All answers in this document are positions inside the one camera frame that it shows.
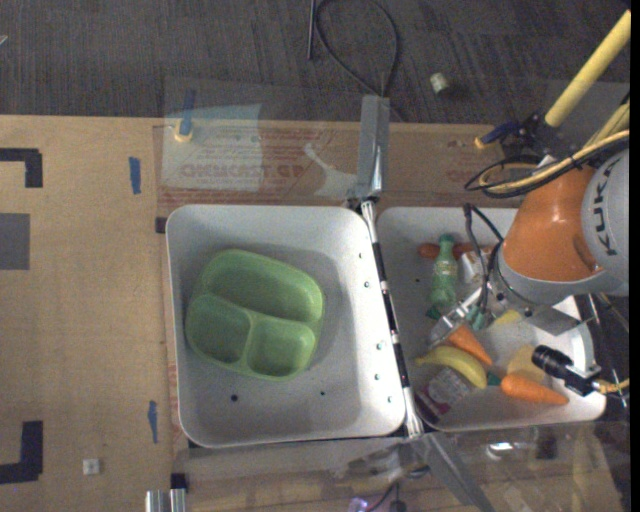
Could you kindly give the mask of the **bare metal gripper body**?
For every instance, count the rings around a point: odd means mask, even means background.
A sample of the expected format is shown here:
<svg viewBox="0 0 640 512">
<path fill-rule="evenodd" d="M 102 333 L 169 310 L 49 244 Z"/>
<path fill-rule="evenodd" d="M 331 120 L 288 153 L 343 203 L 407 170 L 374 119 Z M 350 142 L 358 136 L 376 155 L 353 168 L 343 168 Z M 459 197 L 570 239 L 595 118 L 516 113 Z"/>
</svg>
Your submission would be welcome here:
<svg viewBox="0 0 640 512">
<path fill-rule="evenodd" d="M 507 288 L 497 280 L 482 282 L 458 301 L 446 314 L 450 326 L 467 323 L 469 326 L 490 326 L 503 316 L 510 305 Z"/>
</svg>

